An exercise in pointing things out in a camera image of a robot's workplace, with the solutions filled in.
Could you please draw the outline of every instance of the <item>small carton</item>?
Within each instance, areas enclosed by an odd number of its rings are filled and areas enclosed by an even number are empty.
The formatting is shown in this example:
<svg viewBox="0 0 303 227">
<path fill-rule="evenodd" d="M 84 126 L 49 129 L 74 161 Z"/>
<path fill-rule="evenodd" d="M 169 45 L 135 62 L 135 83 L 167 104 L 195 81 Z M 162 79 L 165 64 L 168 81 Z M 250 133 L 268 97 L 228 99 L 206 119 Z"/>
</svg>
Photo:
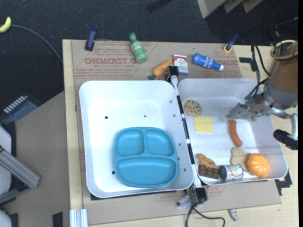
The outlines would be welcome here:
<svg viewBox="0 0 303 227">
<path fill-rule="evenodd" d="M 188 63 L 187 56 L 184 55 L 174 55 L 173 57 L 174 65 L 178 66 L 179 75 L 188 75 Z"/>
</svg>

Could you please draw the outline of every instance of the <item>green bottle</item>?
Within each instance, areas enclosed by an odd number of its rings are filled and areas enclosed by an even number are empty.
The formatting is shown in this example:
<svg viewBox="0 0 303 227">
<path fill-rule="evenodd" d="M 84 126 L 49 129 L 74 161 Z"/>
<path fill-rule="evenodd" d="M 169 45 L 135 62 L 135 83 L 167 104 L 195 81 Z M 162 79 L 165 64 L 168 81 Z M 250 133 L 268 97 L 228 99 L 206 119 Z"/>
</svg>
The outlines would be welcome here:
<svg viewBox="0 0 303 227">
<path fill-rule="evenodd" d="M 147 56 L 144 52 L 144 48 L 140 41 L 137 40 L 135 33 L 130 33 L 129 38 L 131 40 L 131 48 L 136 57 L 136 61 L 139 64 L 146 62 Z"/>
</svg>

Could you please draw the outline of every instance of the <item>can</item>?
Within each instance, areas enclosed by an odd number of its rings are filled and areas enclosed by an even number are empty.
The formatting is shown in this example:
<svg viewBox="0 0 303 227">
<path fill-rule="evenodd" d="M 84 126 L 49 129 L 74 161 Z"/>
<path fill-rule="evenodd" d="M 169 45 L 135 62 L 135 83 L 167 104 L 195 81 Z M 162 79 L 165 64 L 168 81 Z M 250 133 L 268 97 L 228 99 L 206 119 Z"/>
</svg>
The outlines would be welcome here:
<svg viewBox="0 0 303 227">
<path fill-rule="evenodd" d="M 220 166 L 219 177 L 222 181 L 242 179 L 242 166 L 240 164 Z"/>
</svg>

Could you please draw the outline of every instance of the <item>black floor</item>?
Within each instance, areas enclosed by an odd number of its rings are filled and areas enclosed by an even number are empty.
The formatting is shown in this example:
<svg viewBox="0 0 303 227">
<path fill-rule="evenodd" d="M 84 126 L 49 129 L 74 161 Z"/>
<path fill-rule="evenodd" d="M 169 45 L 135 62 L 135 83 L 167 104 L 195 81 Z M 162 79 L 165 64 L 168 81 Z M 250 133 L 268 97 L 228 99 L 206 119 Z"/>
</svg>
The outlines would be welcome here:
<svg viewBox="0 0 303 227">
<path fill-rule="evenodd" d="M 246 13 L 239 5 L 226 14 L 219 7 L 203 19 L 197 0 L 174 0 L 156 11 L 158 0 L 0 0 L 0 24 L 32 29 L 62 57 L 62 39 L 88 39 L 92 25 L 98 38 L 128 40 L 136 32 L 141 41 L 226 43 L 243 34 L 298 16 L 298 0 L 264 0 Z M 298 40 L 298 20 L 249 36 L 236 44 L 269 44 Z M 62 63 L 35 34 L 12 27 L 0 34 L 0 106 L 27 92 L 44 103 L 63 91 Z"/>
</svg>

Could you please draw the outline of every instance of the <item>carrot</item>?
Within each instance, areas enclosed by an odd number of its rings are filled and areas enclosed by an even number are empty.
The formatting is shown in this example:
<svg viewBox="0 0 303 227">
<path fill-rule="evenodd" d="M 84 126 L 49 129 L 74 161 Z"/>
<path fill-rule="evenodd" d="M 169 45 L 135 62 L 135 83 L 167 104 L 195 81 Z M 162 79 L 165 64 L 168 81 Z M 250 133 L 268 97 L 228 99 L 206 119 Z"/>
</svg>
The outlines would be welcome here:
<svg viewBox="0 0 303 227">
<path fill-rule="evenodd" d="M 152 72 L 156 77 L 161 77 L 166 71 L 166 68 L 172 63 L 172 59 L 169 59 L 163 63 L 161 63 L 159 66 L 157 66 Z"/>
<path fill-rule="evenodd" d="M 241 147 L 243 145 L 242 141 L 240 140 L 237 134 L 237 123 L 235 120 L 231 120 L 229 123 L 229 132 L 232 138 L 233 143 L 236 147 Z"/>
</svg>

